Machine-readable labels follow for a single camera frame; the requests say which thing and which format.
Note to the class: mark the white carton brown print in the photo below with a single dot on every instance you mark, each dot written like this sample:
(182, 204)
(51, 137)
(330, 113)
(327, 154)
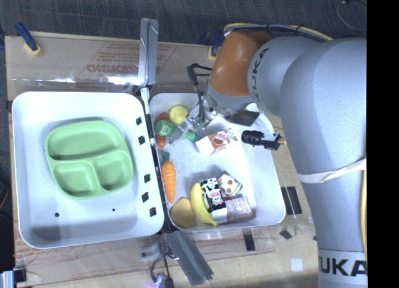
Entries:
(218, 141)

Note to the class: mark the green pear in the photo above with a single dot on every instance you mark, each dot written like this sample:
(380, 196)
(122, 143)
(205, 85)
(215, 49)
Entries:
(163, 127)

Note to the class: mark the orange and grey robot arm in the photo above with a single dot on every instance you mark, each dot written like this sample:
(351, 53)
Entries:
(311, 109)

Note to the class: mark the white carton orange print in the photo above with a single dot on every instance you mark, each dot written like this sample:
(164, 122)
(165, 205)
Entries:
(230, 184)

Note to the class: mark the black cylinder on white bracket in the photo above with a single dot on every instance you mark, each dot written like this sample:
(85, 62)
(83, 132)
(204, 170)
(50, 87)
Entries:
(255, 138)

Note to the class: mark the black and white cow carton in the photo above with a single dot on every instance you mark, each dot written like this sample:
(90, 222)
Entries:
(213, 194)

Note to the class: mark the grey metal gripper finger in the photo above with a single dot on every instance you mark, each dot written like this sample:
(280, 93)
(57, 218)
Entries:
(177, 133)

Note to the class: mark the green toy vegetable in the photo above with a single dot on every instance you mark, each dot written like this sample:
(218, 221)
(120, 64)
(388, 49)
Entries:
(190, 136)

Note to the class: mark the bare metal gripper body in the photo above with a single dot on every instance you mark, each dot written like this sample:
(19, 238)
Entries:
(199, 118)

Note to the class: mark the green divided plate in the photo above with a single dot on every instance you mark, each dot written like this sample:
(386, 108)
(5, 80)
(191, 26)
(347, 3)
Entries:
(88, 159)

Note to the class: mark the yellow banana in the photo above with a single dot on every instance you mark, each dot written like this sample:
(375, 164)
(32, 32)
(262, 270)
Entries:
(198, 202)

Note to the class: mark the yellow lemon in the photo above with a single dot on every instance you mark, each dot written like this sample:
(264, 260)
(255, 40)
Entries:
(177, 113)

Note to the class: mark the brown cardboard board red print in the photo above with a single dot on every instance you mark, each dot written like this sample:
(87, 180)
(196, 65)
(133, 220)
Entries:
(78, 59)

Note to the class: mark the orange carrot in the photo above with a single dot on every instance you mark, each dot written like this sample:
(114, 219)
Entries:
(168, 176)

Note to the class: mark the white plastic tray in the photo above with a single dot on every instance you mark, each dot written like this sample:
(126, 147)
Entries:
(37, 218)
(262, 187)

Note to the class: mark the yellow potato crisp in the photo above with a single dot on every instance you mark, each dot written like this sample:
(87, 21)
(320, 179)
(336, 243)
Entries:
(182, 213)

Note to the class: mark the small orange toy food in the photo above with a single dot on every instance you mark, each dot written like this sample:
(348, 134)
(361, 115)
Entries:
(162, 116)
(160, 141)

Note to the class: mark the pink carton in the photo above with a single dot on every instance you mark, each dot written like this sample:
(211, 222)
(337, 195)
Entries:
(238, 209)

